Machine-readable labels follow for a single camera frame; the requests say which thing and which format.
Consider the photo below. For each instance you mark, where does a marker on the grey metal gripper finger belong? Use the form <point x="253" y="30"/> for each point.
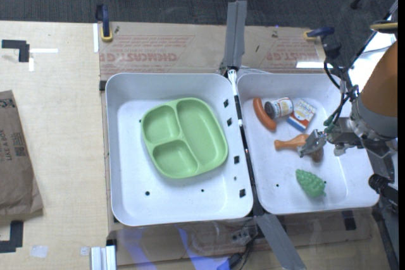
<point x="317" y="138"/>
<point x="304" y="151"/>

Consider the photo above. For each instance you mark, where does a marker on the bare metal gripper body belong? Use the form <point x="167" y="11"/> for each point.
<point x="345" y="134"/>

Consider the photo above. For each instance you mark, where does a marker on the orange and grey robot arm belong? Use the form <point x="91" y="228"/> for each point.
<point x="381" y="79"/>

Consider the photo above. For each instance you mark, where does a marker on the orange brown toy chicken drumstick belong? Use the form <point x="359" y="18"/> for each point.
<point x="289" y="143"/>

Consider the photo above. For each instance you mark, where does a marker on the small white blue red carton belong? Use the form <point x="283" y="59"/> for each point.
<point x="302" y="115"/>

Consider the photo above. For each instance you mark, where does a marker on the green toy grapes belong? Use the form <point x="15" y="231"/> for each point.
<point x="311" y="183"/>

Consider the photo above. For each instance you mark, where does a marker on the small white labelled can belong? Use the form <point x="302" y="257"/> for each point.
<point x="281" y="107"/>

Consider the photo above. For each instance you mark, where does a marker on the white plastic tray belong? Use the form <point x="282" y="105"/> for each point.
<point x="133" y="199"/>
<point x="278" y="196"/>

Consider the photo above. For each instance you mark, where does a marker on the orange toy sausage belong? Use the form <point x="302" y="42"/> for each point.
<point x="263" y="115"/>

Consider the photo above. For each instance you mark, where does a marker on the green divided plate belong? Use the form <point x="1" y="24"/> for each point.
<point x="202" y="129"/>

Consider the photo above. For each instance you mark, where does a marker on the brown cardboard board, red print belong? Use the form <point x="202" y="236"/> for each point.
<point x="164" y="50"/>

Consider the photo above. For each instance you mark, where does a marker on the brown paper envelope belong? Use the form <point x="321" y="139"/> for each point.
<point x="14" y="161"/>

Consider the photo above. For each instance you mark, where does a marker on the black cylinder on white bracket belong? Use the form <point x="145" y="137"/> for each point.
<point x="381" y="181"/>

